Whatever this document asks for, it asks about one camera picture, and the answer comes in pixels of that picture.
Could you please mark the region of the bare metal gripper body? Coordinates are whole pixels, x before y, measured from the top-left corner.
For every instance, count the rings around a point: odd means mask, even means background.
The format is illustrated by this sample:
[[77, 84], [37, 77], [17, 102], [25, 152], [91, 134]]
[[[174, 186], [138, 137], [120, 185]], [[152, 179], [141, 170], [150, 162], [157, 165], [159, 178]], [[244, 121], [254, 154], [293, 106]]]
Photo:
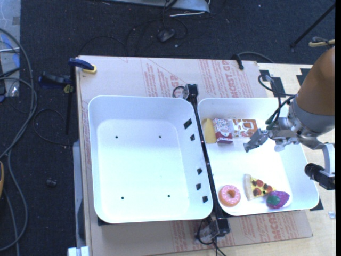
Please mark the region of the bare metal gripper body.
[[318, 137], [328, 132], [325, 122], [301, 122], [297, 117], [279, 117], [275, 123], [266, 127], [269, 138], [275, 141], [276, 151], [281, 151], [289, 144], [302, 144], [310, 149], [321, 149], [323, 143]]

